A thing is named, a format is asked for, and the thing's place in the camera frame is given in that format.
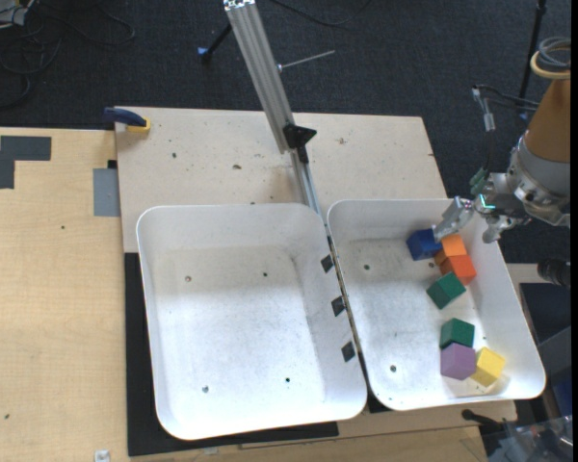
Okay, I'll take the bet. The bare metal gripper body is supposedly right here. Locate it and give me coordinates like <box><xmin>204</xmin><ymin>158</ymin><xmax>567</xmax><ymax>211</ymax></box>
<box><xmin>471</xmin><ymin>171</ymin><xmax>572</xmax><ymax>231</ymax></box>

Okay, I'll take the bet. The orange cube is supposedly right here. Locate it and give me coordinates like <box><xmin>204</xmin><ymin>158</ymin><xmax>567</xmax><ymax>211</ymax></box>
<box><xmin>439</xmin><ymin>233</ymin><xmax>466</xmax><ymax>259</ymax></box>
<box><xmin>433</xmin><ymin>250</ymin><xmax>478</xmax><ymax>287</ymax></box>

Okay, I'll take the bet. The blue cube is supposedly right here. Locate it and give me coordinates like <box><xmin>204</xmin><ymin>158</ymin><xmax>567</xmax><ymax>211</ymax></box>
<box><xmin>405</xmin><ymin>228</ymin><xmax>444</xmax><ymax>262</ymax></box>

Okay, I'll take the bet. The green cube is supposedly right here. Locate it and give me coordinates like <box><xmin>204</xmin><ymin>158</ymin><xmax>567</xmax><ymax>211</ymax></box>
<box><xmin>425</xmin><ymin>271</ymin><xmax>467</xmax><ymax>311</ymax></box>
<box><xmin>438</xmin><ymin>317</ymin><xmax>477</xmax><ymax>351</ymax></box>

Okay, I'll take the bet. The white plastic tray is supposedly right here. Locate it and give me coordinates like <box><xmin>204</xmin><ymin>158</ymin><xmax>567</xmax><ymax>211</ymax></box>
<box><xmin>326</xmin><ymin>197</ymin><xmax>547</xmax><ymax>412</ymax></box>
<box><xmin>135</xmin><ymin>201</ymin><xmax>369</xmax><ymax>442</ymax></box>

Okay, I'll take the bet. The yellow cube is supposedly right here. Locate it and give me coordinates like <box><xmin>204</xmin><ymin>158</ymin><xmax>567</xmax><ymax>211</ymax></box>
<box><xmin>470</xmin><ymin>346</ymin><xmax>507</xmax><ymax>388</ymax></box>

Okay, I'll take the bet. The purple cube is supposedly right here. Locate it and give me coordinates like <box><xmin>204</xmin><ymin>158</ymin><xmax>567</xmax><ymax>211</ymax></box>
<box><xmin>438</xmin><ymin>342</ymin><xmax>478</xmax><ymax>381</ymax></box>

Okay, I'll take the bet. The pale wood board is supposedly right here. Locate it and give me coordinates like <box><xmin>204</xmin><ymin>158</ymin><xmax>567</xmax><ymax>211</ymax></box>
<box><xmin>114</xmin><ymin>106</ymin><xmax>529</xmax><ymax>457</ymax></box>

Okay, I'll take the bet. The black cylinder on white bracket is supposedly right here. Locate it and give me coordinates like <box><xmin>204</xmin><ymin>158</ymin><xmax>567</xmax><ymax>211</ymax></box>
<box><xmin>537</xmin><ymin>256</ymin><xmax>572</xmax><ymax>289</ymax></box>

